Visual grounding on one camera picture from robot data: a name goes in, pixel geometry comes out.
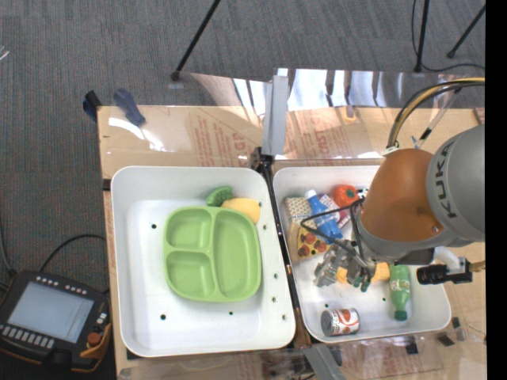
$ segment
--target bottle label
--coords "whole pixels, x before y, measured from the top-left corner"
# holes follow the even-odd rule
[[[390,281],[391,291],[405,291],[410,293],[410,281],[409,280],[392,280]]]

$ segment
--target gray carpet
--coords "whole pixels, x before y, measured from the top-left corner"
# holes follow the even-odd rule
[[[170,74],[213,0],[0,0],[0,223],[11,267],[37,270],[77,234],[105,235],[93,90],[172,104]],[[222,0],[184,71],[268,81],[273,68],[411,72],[414,0]],[[415,5],[418,44],[424,0]],[[486,16],[446,54],[486,0],[430,0],[424,72],[484,67]],[[483,76],[477,66],[445,73]],[[482,97],[482,88],[467,94]],[[47,272],[108,284],[105,243],[83,238]],[[0,266],[0,282],[7,283]],[[53,374],[0,353],[1,380],[115,378],[112,346],[96,372]]]

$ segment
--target soda can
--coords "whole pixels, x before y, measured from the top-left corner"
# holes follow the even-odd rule
[[[320,324],[326,336],[356,333],[359,331],[359,314],[353,308],[325,310],[320,316]]]

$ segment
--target green soda bottle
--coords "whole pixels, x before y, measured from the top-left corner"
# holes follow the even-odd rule
[[[410,299],[409,268],[404,264],[389,265],[389,291],[391,301],[395,305],[395,320],[406,321],[406,304]]]

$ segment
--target green plate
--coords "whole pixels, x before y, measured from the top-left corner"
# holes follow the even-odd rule
[[[261,284],[257,228],[241,212],[182,207],[166,221],[164,271],[181,297],[210,302],[247,299]]]

